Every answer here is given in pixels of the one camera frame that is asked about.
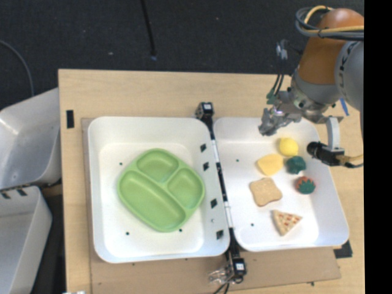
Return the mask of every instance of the yellow ball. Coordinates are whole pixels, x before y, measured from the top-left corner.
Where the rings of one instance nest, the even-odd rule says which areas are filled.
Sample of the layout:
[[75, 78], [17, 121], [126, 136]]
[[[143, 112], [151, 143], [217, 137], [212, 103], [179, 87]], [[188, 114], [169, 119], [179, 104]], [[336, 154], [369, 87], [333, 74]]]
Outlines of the yellow ball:
[[292, 138], [281, 138], [281, 142], [279, 143], [279, 150], [284, 156], [296, 156], [298, 154], [298, 144]]

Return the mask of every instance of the wooden table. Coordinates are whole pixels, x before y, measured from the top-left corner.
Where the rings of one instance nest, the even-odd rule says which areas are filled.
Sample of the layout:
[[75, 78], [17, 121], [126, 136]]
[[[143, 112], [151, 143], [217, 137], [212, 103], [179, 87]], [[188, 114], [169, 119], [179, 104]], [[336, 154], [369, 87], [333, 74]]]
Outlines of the wooden table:
[[[67, 291], [86, 293], [213, 293], [208, 270], [224, 260], [194, 258], [137, 264], [109, 264], [95, 254], [89, 236], [89, 204], [83, 162], [82, 119], [99, 116], [192, 116], [200, 102], [212, 102], [215, 118], [261, 117], [275, 75], [185, 72], [126, 72], [61, 69], [62, 185]], [[289, 85], [289, 77], [284, 86]], [[363, 153], [359, 113], [341, 123], [346, 154]], [[329, 115], [343, 115], [342, 108]], [[317, 126], [322, 142], [326, 127]], [[364, 293], [363, 168], [331, 168], [350, 227], [352, 258], [334, 257], [330, 247], [298, 251], [243, 252], [249, 265], [236, 293]]]

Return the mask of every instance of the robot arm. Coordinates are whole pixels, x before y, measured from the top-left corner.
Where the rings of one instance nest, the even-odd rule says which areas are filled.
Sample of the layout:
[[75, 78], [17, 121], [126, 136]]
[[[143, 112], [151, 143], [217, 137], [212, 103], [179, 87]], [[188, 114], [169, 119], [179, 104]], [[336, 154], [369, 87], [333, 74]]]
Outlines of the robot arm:
[[[323, 12], [316, 27], [308, 24], [311, 16]], [[311, 143], [308, 152], [328, 165], [353, 167], [339, 147], [339, 122], [343, 117], [331, 118], [324, 112], [339, 99], [344, 99], [361, 113], [363, 133], [363, 51], [364, 18], [349, 9], [317, 6], [304, 8], [296, 14], [296, 27], [310, 37], [292, 82], [286, 91], [280, 86], [269, 93], [259, 131], [273, 135], [278, 128], [299, 122], [302, 117], [313, 123], [324, 123], [328, 129], [328, 145]], [[284, 43], [277, 48], [281, 59], [287, 59]]]

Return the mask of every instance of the pizza slice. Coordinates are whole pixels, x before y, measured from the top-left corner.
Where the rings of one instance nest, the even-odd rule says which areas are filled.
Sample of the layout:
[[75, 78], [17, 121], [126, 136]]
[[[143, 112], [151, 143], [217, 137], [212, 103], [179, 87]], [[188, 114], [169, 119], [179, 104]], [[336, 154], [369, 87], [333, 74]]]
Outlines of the pizza slice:
[[292, 213], [283, 213], [279, 210], [272, 210], [276, 228], [283, 236], [290, 231], [302, 219], [301, 216]]

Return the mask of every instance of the green plate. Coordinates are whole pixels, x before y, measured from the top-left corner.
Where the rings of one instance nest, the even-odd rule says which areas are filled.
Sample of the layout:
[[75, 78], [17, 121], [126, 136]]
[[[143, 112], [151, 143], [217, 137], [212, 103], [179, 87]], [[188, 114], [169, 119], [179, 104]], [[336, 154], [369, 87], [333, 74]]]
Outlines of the green plate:
[[205, 195], [193, 168], [164, 149], [150, 149], [121, 173], [117, 193], [140, 220], [160, 232], [181, 228]]

